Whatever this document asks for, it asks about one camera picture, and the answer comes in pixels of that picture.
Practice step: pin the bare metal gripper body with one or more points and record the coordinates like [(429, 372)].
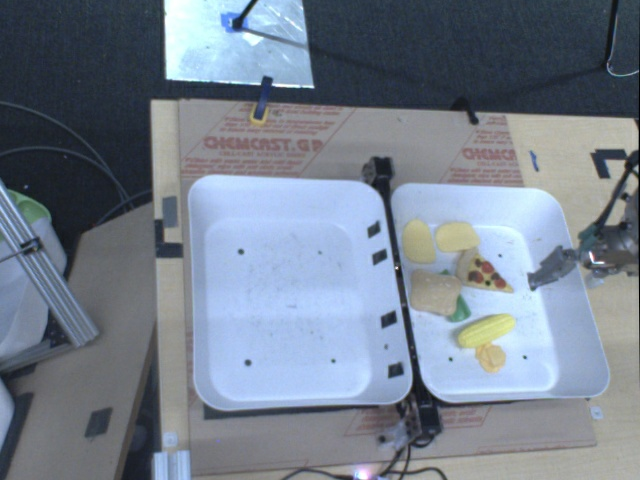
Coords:
[(617, 253)]

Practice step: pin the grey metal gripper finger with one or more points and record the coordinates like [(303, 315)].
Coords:
[(552, 267)]

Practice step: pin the pizza slice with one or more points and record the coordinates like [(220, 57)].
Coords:
[(482, 272)]

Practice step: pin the white plastic tray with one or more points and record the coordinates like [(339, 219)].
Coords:
[(540, 338), (285, 308)]

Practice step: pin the yellow corn cob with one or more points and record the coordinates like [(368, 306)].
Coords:
[(487, 330)]

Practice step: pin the yellow potato chip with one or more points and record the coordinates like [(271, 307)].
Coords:
[(456, 237), (419, 242)]

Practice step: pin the green pepper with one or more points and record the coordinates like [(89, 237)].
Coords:
[(460, 312)]

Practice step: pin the orange pasta piece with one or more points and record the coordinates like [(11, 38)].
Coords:
[(491, 358)]

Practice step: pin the tan bread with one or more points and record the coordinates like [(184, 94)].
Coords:
[(434, 292)]

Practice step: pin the thin black rod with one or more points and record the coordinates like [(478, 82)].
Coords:
[(400, 273)]

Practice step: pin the brown cardboard board red print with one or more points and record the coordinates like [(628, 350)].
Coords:
[(320, 138)]

